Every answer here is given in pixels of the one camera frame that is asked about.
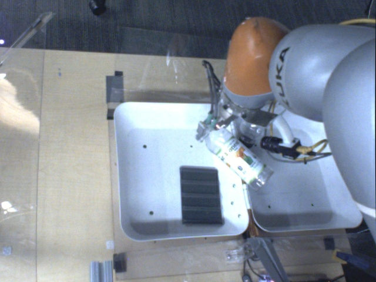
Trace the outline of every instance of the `black rubber pad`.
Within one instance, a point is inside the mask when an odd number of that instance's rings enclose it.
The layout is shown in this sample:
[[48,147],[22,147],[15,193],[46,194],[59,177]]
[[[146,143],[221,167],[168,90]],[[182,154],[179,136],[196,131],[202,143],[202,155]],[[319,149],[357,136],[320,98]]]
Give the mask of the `black rubber pad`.
[[180,168],[183,224],[223,224],[218,170]]

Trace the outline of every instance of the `white tray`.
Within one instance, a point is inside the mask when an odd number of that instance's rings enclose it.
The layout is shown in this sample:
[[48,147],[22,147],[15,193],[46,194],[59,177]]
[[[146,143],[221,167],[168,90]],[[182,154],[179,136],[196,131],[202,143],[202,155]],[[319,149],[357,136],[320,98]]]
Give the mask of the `white tray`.
[[[235,236],[249,216],[240,178],[195,139],[208,104],[127,102],[116,108],[120,223],[138,241]],[[181,166],[219,171],[223,225],[183,224]]]
[[[116,109],[120,222],[131,239],[234,236],[247,228],[240,179],[195,140],[197,123],[209,109],[207,104],[143,102]],[[325,138],[322,123],[288,111],[284,117],[302,144]],[[262,189],[250,191],[254,219],[263,230],[343,229],[361,223],[361,213],[332,157],[304,165],[275,161],[259,147],[253,151],[274,170]],[[182,224],[179,169],[183,165],[218,169],[222,226]]]
[[[322,123],[289,111],[283,117],[302,145],[313,145],[327,138]],[[254,147],[253,152],[274,170],[260,191],[250,192],[254,219],[263,230],[286,232],[359,226],[362,215],[332,156],[307,164],[283,163],[259,147]]]

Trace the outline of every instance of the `black cable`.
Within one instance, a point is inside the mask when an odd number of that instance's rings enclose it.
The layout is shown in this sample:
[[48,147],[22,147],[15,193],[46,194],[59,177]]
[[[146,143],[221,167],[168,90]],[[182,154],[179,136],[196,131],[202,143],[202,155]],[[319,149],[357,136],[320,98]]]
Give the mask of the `black cable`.
[[209,90],[210,90],[210,114],[213,114],[214,113],[214,95],[215,95],[215,92],[213,90],[213,84],[212,84],[212,79],[210,78],[210,71],[209,71],[209,66],[211,66],[211,64],[208,62],[208,61],[202,61],[202,65],[205,67],[205,70],[206,70],[206,78],[209,82]]
[[329,157],[331,156],[331,153],[317,153],[317,152],[310,152],[308,153],[309,156],[325,156]]
[[345,277],[345,275],[340,275],[340,276],[338,276],[336,278],[331,279],[330,282],[338,281],[340,278],[343,278],[343,277]]
[[217,119],[219,115],[218,110],[218,91],[220,88],[220,81],[218,77],[214,73],[214,69],[208,61],[203,60],[202,65],[206,69],[206,76],[209,81],[209,88],[210,88],[210,99],[211,99],[211,108],[210,113],[213,114],[213,118]]
[[263,277],[263,276],[261,276],[260,274],[257,274],[257,273],[253,270],[253,268],[252,268],[252,266],[251,266],[251,263],[249,262],[249,259],[247,259],[247,264],[248,264],[249,269],[251,270],[252,273],[254,273],[257,277],[259,277],[259,278],[261,278],[261,279],[264,280],[264,277]]
[[282,163],[292,163],[292,164],[308,163],[308,162],[316,161],[316,160],[318,160],[318,159],[322,159],[322,158],[324,158],[324,157],[329,157],[329,156],[331,156],[331,153],[324,153],[324,155],[319,155],[318,157],[314,157],[314,158],[309,159],[309,160],[290,161],[290,160],[282,160],[282,159],[279,159],[279,158],[277,158],[277,157],[274,157],[270,152],[267,152],[267,153],[268,153],[268,155],[269,155],[272,159],[274,159],[274,160],[276,160],[276,161],[278,161],[278,162],[282,162]]
[[243,262],[243,276],[246,275],[246,261]]
[[370,19],[371,17],[371,12],[372,12],[372,6],[374,4],[375,0],[370,0],[370,3],[368,4],[368,8],[366,11],[366,14],[368,15],[367,18]]
[[270,113],[270,111],[271,111],[271,107],[273,106],[274,103],[277,103],[277,102],[272,101],[272,102],[269,104],[268,113]]

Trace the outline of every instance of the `bottle label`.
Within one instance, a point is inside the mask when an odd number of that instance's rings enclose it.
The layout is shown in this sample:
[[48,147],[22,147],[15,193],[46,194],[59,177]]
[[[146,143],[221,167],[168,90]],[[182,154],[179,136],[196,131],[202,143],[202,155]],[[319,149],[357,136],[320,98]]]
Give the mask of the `bottle label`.
[[223,145],[217,152],[217,157],[248,184],[252,183],[265,168],[265,165],[235,137]]

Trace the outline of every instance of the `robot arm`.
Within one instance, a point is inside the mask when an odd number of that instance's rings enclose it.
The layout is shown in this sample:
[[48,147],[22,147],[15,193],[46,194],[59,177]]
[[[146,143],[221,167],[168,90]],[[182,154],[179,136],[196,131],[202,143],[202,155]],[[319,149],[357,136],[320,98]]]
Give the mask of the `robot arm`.
[[323,122],[337,167],[376,241],[374,28],[308,25],[289,32],[274,20],[249,18],[231,39],[219,92],[215,120],[237,122],[237,136],[246,141],[252,126],[272,122],[282,139],[260,146],[285,157],[296,159],[300,143],[265,105],[276,99]]
[[323,122],[337,167],[376,240],[374,28],[298,28],[273,52],[269,80],[286,109]]

